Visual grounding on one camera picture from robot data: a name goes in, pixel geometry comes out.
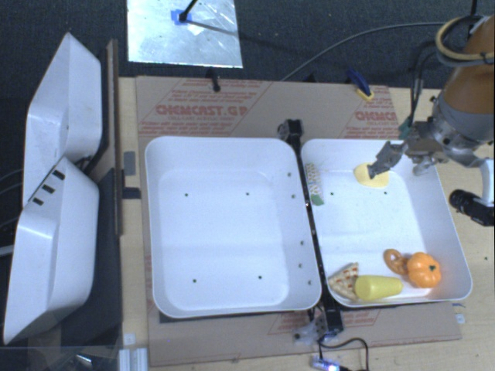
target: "wooden surface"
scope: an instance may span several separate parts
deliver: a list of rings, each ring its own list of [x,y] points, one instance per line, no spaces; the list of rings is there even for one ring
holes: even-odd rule
[[[120,79],[121,150],[136,151],[137,126],[135,117],[135,81]],[[438,91],[425,90],[416,118],[426,119],[432,110],[429,98]],[[409,91],[391,89],[391,96],[401,123],[408,115]],[[483,147],[479,156],[493,158],[493,146]],[[437,167],[445,194],[454,189],[481,193],[481,174],[478,170],[462,168],[454,162]],[[139,169],[136,176],[127,177],[126,185],[139,187]],[[463,245],[471,275],[473,292],[455,307],[465,323],[461,325],[463,339],[434,344],[397,345],[371,348],[370,369],[381,371],[438,371],[451,369],[488,370],[495,364],[495,283],[493,269],[493,227],[484,228],[458,213],[454,223]],[[145,262],[142,249],[141,201],[124,201],[124,232],[121,237],[122,284],[124,301],[123,333],[134,334],[136,347],[147,345],[147,318],[145,301]],[[329,352],[326,357],[337,360],[352,370],[364,368],[364,351],[359,349]],[[184,366],[152,368],[151,371],[302,371],[310,370],[310,355],[279,356],[246,359],[238,362],[210,362]]]

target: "yellow cylinder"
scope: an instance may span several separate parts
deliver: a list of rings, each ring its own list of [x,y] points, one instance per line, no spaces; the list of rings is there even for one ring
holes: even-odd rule
[[[400,294],[403,287],[398,277],[362,275],[356,279],[354,291],[358,298],[373,301]]]

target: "blue tape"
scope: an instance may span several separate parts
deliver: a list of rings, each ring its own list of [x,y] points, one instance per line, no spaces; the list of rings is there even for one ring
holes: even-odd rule
[[[180,22],[179,21],[179,15],[184,12],[184,10],[182,9],[174,9],[170,12],[170,17],[172,18],[172,21],[176,24],[176,25],[187,25],[187,22],[188,21],[192,21],[193,20],[193,16],[191,15],[191,13],[187,14],[187,18],[184,22]]]

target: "slot hole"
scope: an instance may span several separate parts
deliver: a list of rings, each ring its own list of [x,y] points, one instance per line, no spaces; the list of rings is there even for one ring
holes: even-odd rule
[[[49,192],[50,194],[53,194],[55,192],[55,189],[50,187],[49,185],[46,185],[46,184],[43,184],[43,187],[41,187],[42,189],[44,189],[46,192]]]
[[[65,175],[62,172],[59,172],[58,170],[54,170],[52,175],[54,175],[55,177],[57,177],[60,180],[65,179]]]

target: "pretzel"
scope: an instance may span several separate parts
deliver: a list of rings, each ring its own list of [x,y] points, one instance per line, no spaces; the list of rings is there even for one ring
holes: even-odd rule
[[[396,274],[408,274],[408,259],[406,257],[403,257],[398,250],[387,249],[384,253],[384,260],[387,267],[389,267],[391,271],[395,272]]]

